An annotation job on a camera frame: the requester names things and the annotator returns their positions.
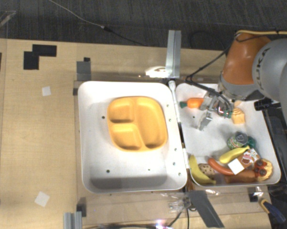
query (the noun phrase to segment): banana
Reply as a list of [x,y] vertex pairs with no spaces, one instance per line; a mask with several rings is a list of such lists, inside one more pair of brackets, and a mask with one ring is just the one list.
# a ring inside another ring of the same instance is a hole
[[234,148],[228,151],[227,153],[221,155],[219,158],[219,161],[222,164],[228,164],[230,161],[232,161],[235,158],[238,158],[242,153],[244,153],[248,149],[249,149],[249,146]]
[[191,168],[191,174],[196,182],[198,182],[199,184],[208,184],[208,183],[215,184],[216,183],[214,180],[211,180],[200,170],[194,155],[190,156],[189,165]]

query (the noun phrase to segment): brown sausage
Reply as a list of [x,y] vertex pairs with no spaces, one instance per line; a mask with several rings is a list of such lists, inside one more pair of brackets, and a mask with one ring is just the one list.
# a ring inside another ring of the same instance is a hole
[[256,182],[255,173],[252,170],[243,170],[235,176],[225,176],[226,183]]
[[225,168],[221,165],[219,165],[214,158],[209,158],[208,159],[208,164],[217,172],[220,172],[223,175],[226,176],[234,176],[234,173],[231,171],[229,168]]

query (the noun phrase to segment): white square marker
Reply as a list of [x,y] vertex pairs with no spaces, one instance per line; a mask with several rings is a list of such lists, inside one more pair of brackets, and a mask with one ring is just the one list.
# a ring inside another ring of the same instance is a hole
[[37,195],[37,197],[35,199],[35,203],[42,206],[42,207],[45,207],[49,198],[50,198],[49,195],[46,195],[43,192],[39,192],[39,194]]
[[43,96],[50,96],[51,95],[51,89],[49,86],[43,87]]

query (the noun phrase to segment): yellow cable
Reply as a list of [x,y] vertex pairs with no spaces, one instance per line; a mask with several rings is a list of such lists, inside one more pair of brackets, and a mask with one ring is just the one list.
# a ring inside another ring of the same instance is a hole
[[249,30],[238,30],[235,34],[249,33],[253,35],[287,35],[287,31],[249,31]]

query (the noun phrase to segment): white tray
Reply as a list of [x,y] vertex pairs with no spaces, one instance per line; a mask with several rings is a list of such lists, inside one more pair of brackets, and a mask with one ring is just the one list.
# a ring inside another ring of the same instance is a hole
[[[206,86],[215,88],[217,85],[206,84]],[[204,97],[205,93],[205,90],[185,83],[178,85],[176,88],[178,102],[187,101],[192,97]],[[242,102],[238,108],[245,114],[245,124],[234,125],[231,119],[224,119],[216,113],[213,113],[213,120],[204,128],[204,130],[199,131],[196,127],[204,111],[187,107],[181,109],[179,107],[182,131],[188,154],[195,155],[198,163],[207,163],[209,157],[215,157],[217,159],[221,154],[229,151],[226,144],[227,139],[236,131],[243,131],[256,140],[257,146],[255,150],[258,154],[262,158],[272,162],[273,174],[269,179],[263,182],[226,184],[223,175],[216,173],[216,185],[206,185],[207,187],[270,185],[275,184],[280,180],[280,167],[263,113],[254,109],[253,101]]]
[[[107,107],[119,97],[147,96],[164,112],[167,143],[148,152],[125,152],[111,142]],[[174,103],[169,88],[160,83],[85,82],[78,90],[82,179],[94,193],[177,190],[187,173]]]

